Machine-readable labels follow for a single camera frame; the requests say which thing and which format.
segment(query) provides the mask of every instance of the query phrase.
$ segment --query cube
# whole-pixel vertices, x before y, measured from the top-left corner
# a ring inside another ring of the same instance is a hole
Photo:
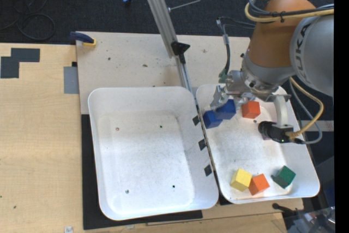
[[[264,174],[257,175],[251,179],[249,190],[252,195],[255,195],[259,192],[270,187]]]
[[[294,177],[296,176],[296,173],[293,172],[290,168],[287,166],[283,166],[276,176],[272,175],[272,179],[275,183],[277,183],[282,188],[288,187],[291,182],[293,181]]]
[[[230,120],[236,114],[234,100],[229,99],[222,107],[217,108],[214,113],[217,119]]]
[[[248,101],[241,106],[241,109],[245,118],[256,118],[261,114],[260,103],[257,101]]]
[[[233,174],[230,186],[243,192],[250,185],[252,174],[239,168]]]
[[[217,127],[223,120],[217,119],[214,111],[206,111],[202,116],[203,122],[207,129]]]

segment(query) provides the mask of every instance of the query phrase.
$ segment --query green block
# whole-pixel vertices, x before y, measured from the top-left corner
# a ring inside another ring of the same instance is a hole
[[[276,176],[272,175],[272,179],[282,188],[286,188],[292,183],[295,176],[295,172],[293,172],[290,168],[284,166],[278,171]]]

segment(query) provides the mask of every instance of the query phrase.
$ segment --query yellow cable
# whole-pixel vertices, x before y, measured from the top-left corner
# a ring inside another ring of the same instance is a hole
[[[323,112],[323,104],[319,99],[317,99],[315,96],[311,95],[309,92],[307,92],[305,89],[303,89],[299,84],[297,84],[296,81],[292,77],[290,77],[290,81],[302,93],[304,93],[306,96],[308,96],[310,99],[314,100],[316,103],[318,103],[320,105],[320,109],[319,109],[318,113],[316,114],[316,116],[307,125],[305,125],[301,130],[299,130],[297,132],[286,132],[285,133],[290,139],[294,139],[294,138],[300,136],[301,133],[305,132],[309,127],[311,127],[317,121],[317,119],[321,116],[321,114]]]
[[[287,19],[299,19],[304,17],[325,16],[325,15],[334,14],[334,8],[333,8],[333,9],[324,10],[324,11],[315,11],[315,12],[299,14],[299,15],[288,15],[288,16],[286,15],[282,17],[281,16],[254,17],[249,13],[249,7],[250,7],[250,3],[247,3],[245,6],[245,15],[249,20],[255,21],[255,22],[274,22],[274,21],[281,21],[281,20],[287,20]]]

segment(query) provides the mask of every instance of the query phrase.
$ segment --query plastic container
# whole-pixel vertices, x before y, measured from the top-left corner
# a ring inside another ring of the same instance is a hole
[[[218,187],[187,89],[98,88],[88,107],[105,216],[125,220],[216,204]]]
[[[209,110],[216,86],[202,85],[198,88],[196,98],[201,114]],[[282,88],[276,93],[286,94]],[[256,101],[260,102],[261,114],[255,119],[244,118],[240,109],[231,120],[224,120],[219,126],[206,129],[222,195],[234,204],[315,196],[320,183],[307,146],[263,139],[258,132],[258,124],[261,121],[276,122],[276,109],[274,103],[265,103],[258,98]],[[298,131],[299,125],[291,103],[288,101],[286,106],[288,123],[294,126],[294,131]],[[271,178],[284,165],[296,173],[292,183],[285,189]],[[241,192],[231,187],[232,176],[239,168],[250,172],[252,176],[264,174],[270,187],[255,195],[251,195],[248,189]]]

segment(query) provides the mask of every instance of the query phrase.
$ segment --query orange block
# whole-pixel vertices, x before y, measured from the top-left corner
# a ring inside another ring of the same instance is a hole
[[[260,103],[257,101],[248,101],[241,106],[242,116],[245,118],[255,118],[260,115]]]
[[[255,195],[270,187],[264,174],[257,175],[251,179],[249,190],[252,195]]]

